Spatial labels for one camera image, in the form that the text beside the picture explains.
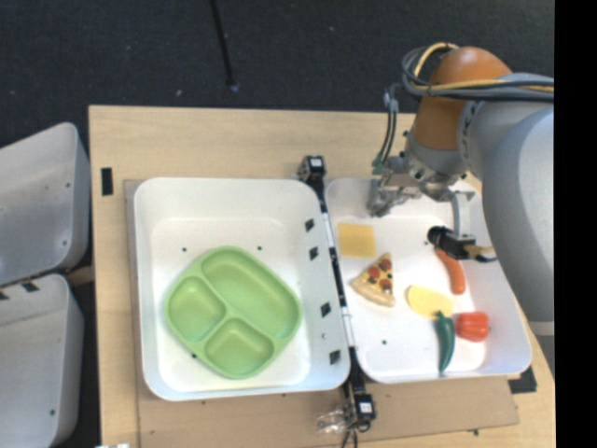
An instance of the yellow cheese block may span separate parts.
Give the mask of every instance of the yellow cheese block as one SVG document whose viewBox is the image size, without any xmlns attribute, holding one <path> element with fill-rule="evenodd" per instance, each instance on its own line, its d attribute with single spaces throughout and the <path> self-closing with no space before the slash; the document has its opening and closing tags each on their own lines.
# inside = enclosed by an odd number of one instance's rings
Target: yellow cheese block
<svg viewBox="0 0 597 448">
<path fill-rule="evenodd" d="M 446 317 L 451 316 L 453 312 L 453 302 L 450 297 L 427 287 L 410 286 L 407 301 L 413 311 L 430 319 L 437 318 L 437 311 L 441 311 Z"/>
<path fill-rule="evenodd" d="M 340 254 L 346 258 L 369 258 L 377 255 L 375 231 L 365 224 L 341 222 L 338 225 Z"/>
</svg>

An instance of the green pepper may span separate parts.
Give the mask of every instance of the green pepper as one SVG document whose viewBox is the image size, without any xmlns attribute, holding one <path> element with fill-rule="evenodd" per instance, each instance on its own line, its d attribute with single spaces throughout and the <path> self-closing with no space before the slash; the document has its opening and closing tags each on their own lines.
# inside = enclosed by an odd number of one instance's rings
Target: green pepper
<svg viewBox="0 0 597 448">
<path fill-rule="evenodd" d="M 439 373 L 443 373 L 451 356 L 454 354 L 454 345 L 456 343 L 456 329 L 454 322 L 450 317 L 446 317 L 441 311 L 437 311 L 436 332 L 439 339 Z"/>
</svg>

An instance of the black cable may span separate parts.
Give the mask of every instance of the black cable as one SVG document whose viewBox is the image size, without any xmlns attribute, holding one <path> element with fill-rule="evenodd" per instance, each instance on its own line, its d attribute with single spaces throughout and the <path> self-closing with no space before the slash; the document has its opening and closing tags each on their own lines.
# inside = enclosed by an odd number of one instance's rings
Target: black cable
<svg viewBox="0 0 597 448">
<path fill-rule="evenodd" d="M 481 94 L 476 92 L 463 92 L 463 93 L 454 93 L 454 92 L 433 92 L 433 93 L 420 93 L 420 92 L 410 92 L 410 94 L 414 96 L 436 96 L 436 97 L 443 97 L 443 98 L 450 98 L 452 100 L 467 100 L 467 101 L 497 101 L 497 102 L 517 102 L 517 101 L 525 101 L 531 103 L 551 103 L 553 102 L 553 96 L 541 96 L 536 93 L 534 96 L 515 96 L 515 95 L 490 95 L 490 94 Z"/>
<path fill-rule="evenodd" d="M 341 448 L 346 448 L 346 443 L 348 443 L 348 439 L 350 438 L 351 433 L 353 434 L 354 448 L 356 448 L 358 446 L 358 437 L 356 435 L 356 431 L 354 429 L 350 428 L 350 429 L 346 430 L 346 434 L 344 435 L 344 440 L 342 441 Z"/>
<path fill-rule="evenodd" d="M 358 429 L 359 433 L 365 433 L 369 431 L 371 428 L 371 422 L 361 422 L 356 429 Z"/>
<path fill-rule="evenodd" d="M 392 150 L 392 145 L 394 144 L 394 138 L 396 136 L 396 121 L 397 115 L 395 111 L 388 112 L 388 119 L 391 120 L 391 130 L 390 130 L 390 137 L 388 140 L 387 148 L 385 149 L 385 153 L 382 156 L 382 163 L 385 163 L 390 156 L 390 151 Z"/>
<path fill-rule="evenodd" d="M 488 262 L 496 262 L 497 258 L 486 258 L 485 256 L 478 255 L 478 256 L 475 256 L 475 260 L 477 262 L 488 263 Z"/>
<path fill-rule="evenodd" d="M 414 73 L 412 73 L 411 67 L 413 66 L 414 63 L 417 63 L 419 61 L 419 59 L 421 58 L 421 55 L 427 50 L 427 48 L 428 47 L 420 47 L 417 49 L 412 49 L 402 58 L 402 60 L 400 62 L 402 73 L 409 75 L 409 78 L 412 81 L 414 81 L 415 83 L 418 83 L 420 85 L 428 85 L 429 82 L 417 77 Z M 436 49 L 436 51 L 434 51 L 434 53 L 437 53 L 437 52 L 446 53 L 451 50 L 453 50 L 453 48 L 444 47 L 442 49 Z"/>
<path fill-rule="evenodd" d="M 502 83 L 498 83 L 497 81 L 495 81 L 494 83 L 484 83 L 484 84 L 472 84 L 470 86 L 461 86 L 460 88 L 453 88 L 453 89 L 439 89 L 439 90 L 434 90 L 434 85 L 430 84 L 429 82 L 425 82 L 425 83 L 421 83 L 421 86 L 425 86 L 425 90 L 423 89 L 419 89 L 419 88 L 414 88 L 410 82 L 409 82 L 409 78 L 411 79 L 410 75 L 404 75 L 403 76 L 403 81 L 405 81 L 408 86 L 409 86 L 409 90 L 411 91 L 417 91 L 417 92 L 421 92 L 421 93 L 428 93 L 428 92 L 434 92 L 434 93 L 440 93 L 442 91 L 449 91 L 449 92 L 458 92 L 458 91 L 471 91 L 471 90 L 475 90 L 475 91 L 486 91 L 486 90 L 499 90 L 499 89 L 504 89 L 504 88 L 514 88 L 517 90 L 521 90 L 521 91 L 537 91 L 537 90 L 533 90 L 531 88 L 528 87 L 532 87 L 532 86 L 536 86 L 536 87 L 552 87 L 553 86 L 553 82 L 552 81 L 548 81 L 545 79 L 523 79 L 523 80 L 507 80 L 507 79 L 501 79 L 499 81 L 503 81 Z"/>
<path fill-rule="evenodd" d="M 222 59 L 224 60 L 224 69 L 226 71 L 226 85 L 233 92 L 238 92 L 239 85 L 236 82 L 236 78 L 232 73 L 232 63 L 230 62 L 230 55 L 228 51 L 228 44 L 226 42 L 226 36 L 224 34 L 224 27 L 222 25 L 222 19 L 217 6 L 216 0 L 209 0 L 209 5 L 212 10 L 212 17 L 214 18 L 215 31 L 217 34 L 217 40 L 220 44 L 220 50 L 222 52 Z"/>
<path fill-rule="evenodd" d="M 388 110 L 388 125 L 385 129 L 385 137 L 383 138 L 382 149 L 378 153 L 380 155 L 380 161 L 383 162 L 383 154 L 385 153 L 385 148 L 390 141 L 390 132 L 392 131 L 392 112 Z"/>
</svg>

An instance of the white tray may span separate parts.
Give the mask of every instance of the white tray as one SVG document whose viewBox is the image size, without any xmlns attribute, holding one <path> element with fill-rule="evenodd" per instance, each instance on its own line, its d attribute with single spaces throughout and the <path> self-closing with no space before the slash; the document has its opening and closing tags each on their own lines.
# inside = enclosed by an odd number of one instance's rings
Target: white tray
<svg viewBox="0 0 597 448">
<path fill-rule="evenodd" d="M 209 399 L 341 385 L 350 369 L 348 347 L 326 226 L 310 188 L 293 180 L 156 178 L 137 188 L 132 212 L 143 375 L 156 395 Z M 266 263 L 303 305 L 293 340 L 267 369 L 244 380 L 225 378 L 193 358 L 168 329 L 163 310 L 181 272 L 222 245 Z M 325 304 L 330 312 L 322 316 Z M 337 350 L 340 359 L 330 363 Z"/>
<path fill-rule="evenodd" d="M 415 314 L 406 301 L 410 285 L 432 288 L 454 300 L 454 312 L 479 310 L 491 321 L 491 336 L 483 343 L 458 338 L 447 377 L 513 374 L 531 363 L 531 345 L 514 295 L 498 262 L 461 261 L 465 294 L 453 296 L 450 279 L 434 249 L 426 243 L 433 226 L 453 228 L 449 203 L 423 196 L 396 206 L 385 217 L 370 217 L 366 210 L 369 179 L 338 179 L 326 189 L 326 201 L 335 239 L 338 224 L 352 222 L 374 228 L 379 255 L 390 252 L 394 267 L 396 306 L 381 307 L 367 301 L 350 282 L 374 259 L 346 258 L 340 254 L 344 291 L 359 364 L 372 379 L 398 383 L 437 379 L 439 347 L 433 324 Z M 474 191 L 464 182 L 455 190 Z M 470 226 L 480 245 L 491 245 L 480 195 L 470 202 Z"/>
</svg>

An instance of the toy pepper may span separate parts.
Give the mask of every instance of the toy pepper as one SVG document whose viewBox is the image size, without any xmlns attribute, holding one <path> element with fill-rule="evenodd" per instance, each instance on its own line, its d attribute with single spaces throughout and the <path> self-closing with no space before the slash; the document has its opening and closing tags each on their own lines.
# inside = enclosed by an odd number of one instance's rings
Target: toy pepper
<svg viewBox="0 0 597 448">
<path fill-rule="evenodd" d="M 446 317 L 441 311 L 436 313 L 436 331 L 439 338 L 439 373 L 443 373 L 450 364 L 451 356 L 454 354 L 456 334 L 454 322 Z"/>
<path fill-rule="evenodd" d="M 471 342 L 482 342 L 489 335 L 489 317 L 484 312 L 466 312 L 456 318 L 456 335 Z"/>
</svg>

